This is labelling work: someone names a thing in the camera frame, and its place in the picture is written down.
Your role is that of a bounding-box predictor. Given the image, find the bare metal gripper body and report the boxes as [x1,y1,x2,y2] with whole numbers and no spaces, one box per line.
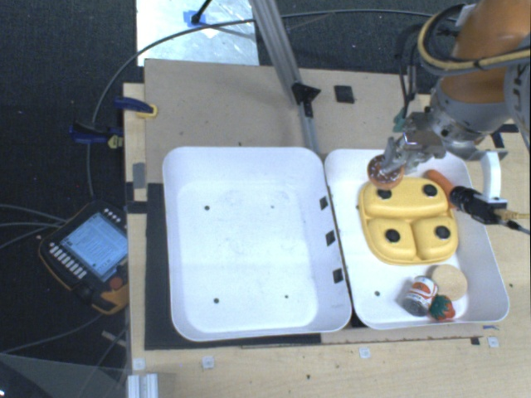
[401,111,482,160]

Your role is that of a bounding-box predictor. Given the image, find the brown sprinkled doughnut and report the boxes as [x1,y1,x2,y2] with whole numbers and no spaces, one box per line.
[367,154,406,190]

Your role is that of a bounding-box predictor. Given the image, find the orange sausage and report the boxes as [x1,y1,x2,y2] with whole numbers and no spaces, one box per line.
[426,169,455,195]

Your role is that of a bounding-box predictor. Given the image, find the yellow divided plate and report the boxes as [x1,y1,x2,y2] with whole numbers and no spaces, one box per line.
[358,176,460,266]

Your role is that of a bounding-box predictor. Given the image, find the white plastic tray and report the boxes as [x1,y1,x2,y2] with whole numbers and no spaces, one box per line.
[161,146,353,342]
[323,148,510,331]

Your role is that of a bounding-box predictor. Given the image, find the tan round biscuit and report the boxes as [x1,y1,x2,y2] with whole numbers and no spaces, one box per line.
[426,263,469,302]

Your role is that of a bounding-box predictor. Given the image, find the white and orange can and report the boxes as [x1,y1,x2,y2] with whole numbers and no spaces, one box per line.
[401,275,440,318]

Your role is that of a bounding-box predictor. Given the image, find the red strawberry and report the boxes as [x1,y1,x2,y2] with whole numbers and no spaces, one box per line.
[428,294,456,322]

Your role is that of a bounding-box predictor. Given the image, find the brown cardboard board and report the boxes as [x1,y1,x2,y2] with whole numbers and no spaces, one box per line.
[143,58,485,351]

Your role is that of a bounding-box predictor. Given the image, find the black cylinder on white bracket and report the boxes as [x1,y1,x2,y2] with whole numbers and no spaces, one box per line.
[449,149,510,226]

